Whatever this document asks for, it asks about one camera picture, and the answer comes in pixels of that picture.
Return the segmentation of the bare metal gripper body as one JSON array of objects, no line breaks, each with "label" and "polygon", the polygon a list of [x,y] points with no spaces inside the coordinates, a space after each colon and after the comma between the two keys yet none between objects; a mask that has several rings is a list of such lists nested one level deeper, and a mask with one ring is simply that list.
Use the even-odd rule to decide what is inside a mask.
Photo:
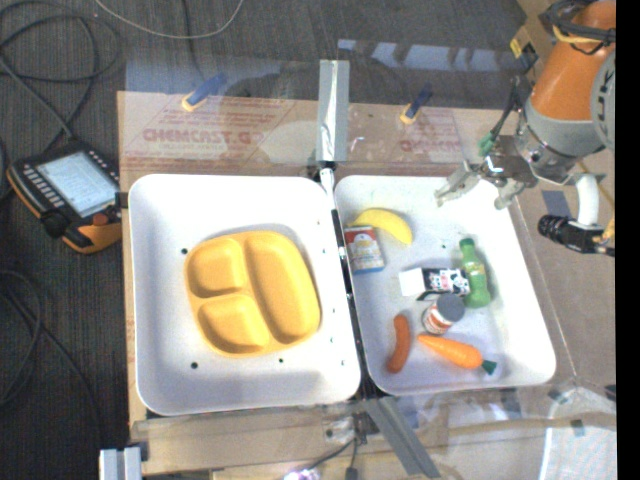
[{"label": "bare metal gripper body", "polygon": [[539,180],[563,184],[575,166],[573,157],[561,155],[537,139],[489,135],[478,149],[481,176],[498,187],[512,183],[531,188]]}]

